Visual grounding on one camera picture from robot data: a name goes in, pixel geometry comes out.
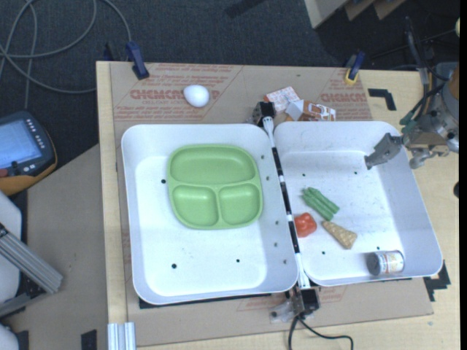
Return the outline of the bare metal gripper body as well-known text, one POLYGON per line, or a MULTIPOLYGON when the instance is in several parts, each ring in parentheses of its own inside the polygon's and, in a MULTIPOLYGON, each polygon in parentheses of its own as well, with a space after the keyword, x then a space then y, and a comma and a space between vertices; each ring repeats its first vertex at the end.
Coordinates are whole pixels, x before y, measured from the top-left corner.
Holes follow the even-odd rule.
POLYGON ((429 112, 402 128, 405 147, 417 158, 459 153, 459 123, 450 114, 429 112))

